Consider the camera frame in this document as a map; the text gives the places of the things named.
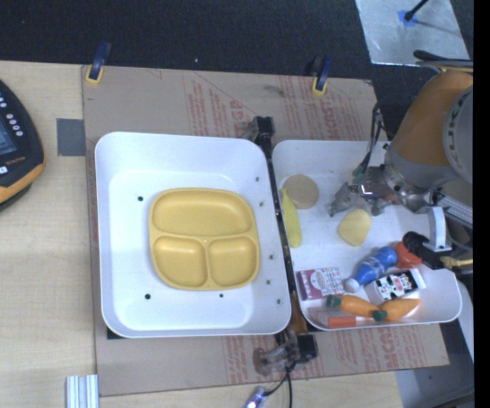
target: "blue clip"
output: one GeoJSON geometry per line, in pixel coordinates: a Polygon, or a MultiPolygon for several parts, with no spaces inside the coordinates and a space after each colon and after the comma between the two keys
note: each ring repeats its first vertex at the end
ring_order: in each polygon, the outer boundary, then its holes
{"type": "Polygon", "coordinates": [[[316,97],[322,97],[327,92],[327,79],[331,64],[330,58],[326,56],[322,61],[321,69],[317,72],[317,76],[313,80],[311,92],[316,97]]]}
{"type": "Polygon", "coordinates": [[[100,41],[98,49],[95,52],[94,62],[88,66],[84,79],[94,85],[100,84],[103,75],[103,65],[109,59],[111,53],[111,44],[107,41],[100,41]]]}

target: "toy carrot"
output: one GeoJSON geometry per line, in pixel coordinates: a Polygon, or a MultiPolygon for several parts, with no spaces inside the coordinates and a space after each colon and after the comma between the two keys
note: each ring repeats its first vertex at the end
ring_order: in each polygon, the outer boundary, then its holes
{"type": "Polygon", "coordinates": [[[415,309],[420,302],[420,299],[410,297],[400,297],[398,299],[385,301],[379,306],[380,309],[378,311],[373,312],[373,318],[376,322],[382,320],[398,320],[415,309]]]}
{"type": "Polygon", "coordinates": [[[350,294],[345,294],[343,296],[328,295],[327,307],[340,307],[347,313],[362,317],[373,317],[373,312],[379,311],[377,305],[374,305],[361,297],[350,294]]]}

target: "tan circle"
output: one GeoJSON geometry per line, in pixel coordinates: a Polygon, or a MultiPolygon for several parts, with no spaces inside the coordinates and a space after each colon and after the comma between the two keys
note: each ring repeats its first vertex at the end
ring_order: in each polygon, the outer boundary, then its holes
{"type": "Polygon", "coordinates": [[[287,195],[296,208],[313,207],[319,199],[319,188],[315,182],[301,173],[287,178],[283,188],[287,190],[287,195]]]}

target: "cardboard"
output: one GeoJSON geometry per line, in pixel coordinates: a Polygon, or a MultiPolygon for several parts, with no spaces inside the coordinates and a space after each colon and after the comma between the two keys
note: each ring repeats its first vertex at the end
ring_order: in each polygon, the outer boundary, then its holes
{"type": "MultiPolygon", "coordinates": [[[[321,98],[312,79],[107,66],[99,85],[84,81],[88,210],[94,329],[101,396],[272,382],[254,369],[256,349],[273,336],[125,339],[112,336],[100,312],[94,147],[113,131],[242,137],[255,116],[271,116],[284,139],[365,140],[376,99],[371,83],[328,79],[321,98]]],[[[316,332],[318,356],[293,378],[396,371],[448,364],[439,325],[316,332]]]]}

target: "table surface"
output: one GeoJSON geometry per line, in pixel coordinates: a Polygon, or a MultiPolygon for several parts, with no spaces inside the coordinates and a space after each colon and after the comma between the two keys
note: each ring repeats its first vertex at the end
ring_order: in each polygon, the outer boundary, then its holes
{"type": "MultiPolygon", "coordinates": [[[[58,156],[56,134],[58,119],[83,119],[81,66],[0,61],[0,78],[33,117],[47,157],[30,190],[0,212],[0,407],[64,407],[66,377],[96,373],[85,158],[58,156]]],[[[254,388],[102,397],[100,407],[227,408],[254,388]]],[[[288,396],[282,386],[264,407],[286,407],[288,396]]],[[[293,381],[297,408],[373,404],[402,407],[394,372],[293,381]]]]}

